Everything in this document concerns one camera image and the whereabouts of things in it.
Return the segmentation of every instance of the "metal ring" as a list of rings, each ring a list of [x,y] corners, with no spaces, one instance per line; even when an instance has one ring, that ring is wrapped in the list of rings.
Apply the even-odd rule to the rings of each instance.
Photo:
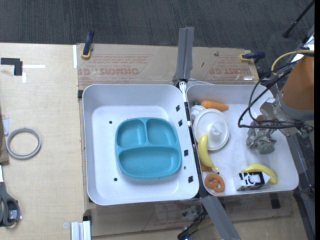
[[[10,148],[10,141],[11,139],[19,134],[19,133],[31,133],[33,134],[37,140],[38,140],[38,145],[37,147],[35,148],[35,150],[33,152],[31,152],[30,154],[26,154],[26,155],[20,155],[20,154],[16,154],[14,153],[11,148]],[[8,149],[8,152],[9,154],[15,158],[15,159],[19,159],[19,160],[26,160],[26,159],[29,159],[29,158],[32,158],[34,157],[40,150],[41,148],[41,138],[40,138],[40,135],[39,133],[34,130],[34,129],[31,129],[31,128],[26,128],[26,127],[23,127],[23,128],[17,128],[15,130],[13,130],[12,132],[9,133],[7,139],[6,139],[6,148]]]

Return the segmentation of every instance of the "yellow cable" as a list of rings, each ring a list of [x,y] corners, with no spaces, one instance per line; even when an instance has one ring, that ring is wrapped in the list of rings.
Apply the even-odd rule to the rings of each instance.
[[[276,73],[274,73],[274,70],[275,70],[275,66],[276,64],[278,63],[278,61],[280,61],[283,57],[285,56],[288,56],[288,55],[291,55],[291,54],[314,54],[315,51],[314,50],[295,50],[295,51],[290,51],[290,52],[287,52],[283,55],[281,55],[280,57],[278,57],[274,63],[272,64],[271,66],[271,72],[276,75]]]

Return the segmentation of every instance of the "scissors handle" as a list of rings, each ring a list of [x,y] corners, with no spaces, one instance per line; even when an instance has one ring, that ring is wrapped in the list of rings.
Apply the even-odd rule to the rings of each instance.
[[[9,211],[16,210],[16,218],[10,218]],[[6,185],[4,182],[0,182],[0,222],[7,227],[15,224],[20,216],[20,208],[18,202],[13,199],[6,191]]]

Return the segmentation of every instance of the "blue divided plate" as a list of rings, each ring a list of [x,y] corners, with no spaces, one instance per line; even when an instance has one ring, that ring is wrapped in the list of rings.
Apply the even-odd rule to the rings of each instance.
[[[166,177],[174,174],[182,162],[174,127],[156,117],[123,121],[115,133],[115,152],[120,169],[132,178]]]

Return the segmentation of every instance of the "yellow banana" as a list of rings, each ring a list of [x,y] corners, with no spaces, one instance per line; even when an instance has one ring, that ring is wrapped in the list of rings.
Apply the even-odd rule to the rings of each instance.
[[[215,171],[218,171],[218,167],[212,162],[209,153],[208,153],[208,134],[201,136],[198,142],[198,154],[200,161],[208,167],[213,168]]]
[[[271,177],[270,182],[273,184],[277,184],[277,175],[273,170],[269,167],[261,164],[261,163],[252,163],[246,169],[241,170],[243,173],[253,173],[253,172],[263,172]]]

